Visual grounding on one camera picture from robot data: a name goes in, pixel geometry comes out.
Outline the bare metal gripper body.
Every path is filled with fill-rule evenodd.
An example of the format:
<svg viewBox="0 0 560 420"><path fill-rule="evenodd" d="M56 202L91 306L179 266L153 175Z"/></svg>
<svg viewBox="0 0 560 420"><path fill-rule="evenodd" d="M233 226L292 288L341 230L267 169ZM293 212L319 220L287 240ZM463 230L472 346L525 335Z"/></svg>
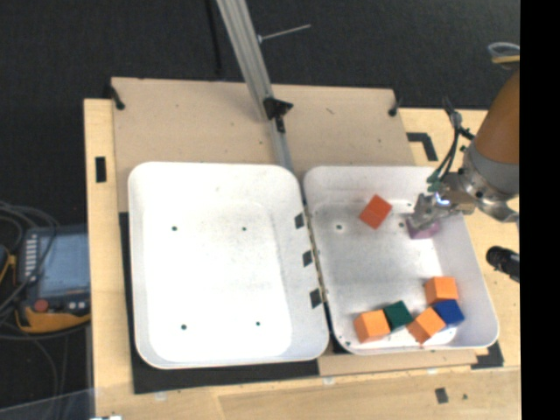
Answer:
<svg viewBox="0 0 560 420"><path fill-rule="evenodd" d="M464 213L474 209L499 222L517 222L519 213L508 206L514 196L499 190L477 171L457 171L443 179L440 195Z"/></svg>

